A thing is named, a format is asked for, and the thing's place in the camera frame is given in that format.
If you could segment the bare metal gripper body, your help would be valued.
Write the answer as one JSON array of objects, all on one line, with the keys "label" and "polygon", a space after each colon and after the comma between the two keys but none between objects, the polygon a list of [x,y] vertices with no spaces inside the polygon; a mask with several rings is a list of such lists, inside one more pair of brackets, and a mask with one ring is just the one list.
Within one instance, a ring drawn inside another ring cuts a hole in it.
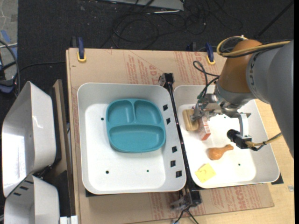
[{"label": "bare metal gripper body", "polygon": [[233,117],[238,113],[237,110],[239,109],[239,105],[232,104],[222,96],[218,96],[214,93],[206,94],[200,99],[200,103],[201,112],[211,111],[214,112],[214,116],[225,114],[229,117]]}]

